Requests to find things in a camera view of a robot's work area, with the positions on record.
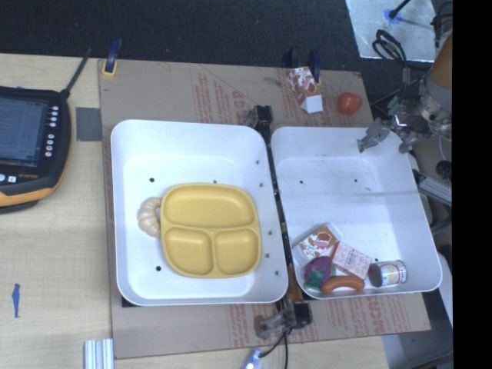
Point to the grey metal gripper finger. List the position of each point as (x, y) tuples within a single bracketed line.
[(374, 135), (409, 142)]

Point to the brown cardboard board, red print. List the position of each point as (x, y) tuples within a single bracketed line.
[(173, 90)]

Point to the orange and white carton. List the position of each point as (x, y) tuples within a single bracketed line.
[(317, 242), (305, 87)]

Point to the pale orange packet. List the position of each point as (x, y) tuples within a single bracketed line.
[(350, 261)]

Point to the orange sausage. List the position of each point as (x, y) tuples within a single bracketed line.
[(342, 283)]

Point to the yellow divided plate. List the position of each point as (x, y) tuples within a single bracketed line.
[(209, 229)]

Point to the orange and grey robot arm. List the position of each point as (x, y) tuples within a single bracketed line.
[(443, 64)]

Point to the black cylinder on white bracket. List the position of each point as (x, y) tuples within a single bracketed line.
[(445, 168)]

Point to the small white and yellow can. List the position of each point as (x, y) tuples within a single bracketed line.
[(390, 273)]

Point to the red tomato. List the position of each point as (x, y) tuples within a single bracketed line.
[(350, 103)]

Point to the white plastic tray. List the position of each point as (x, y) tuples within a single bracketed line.
[(346, 190), (184, 152)]

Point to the cream doughnut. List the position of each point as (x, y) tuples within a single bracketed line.
[(148, 217)]

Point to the purple grapes with green leaf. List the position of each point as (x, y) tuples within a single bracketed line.
[(318, 269)]

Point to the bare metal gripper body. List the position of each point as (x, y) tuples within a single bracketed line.
[(417, 123)]

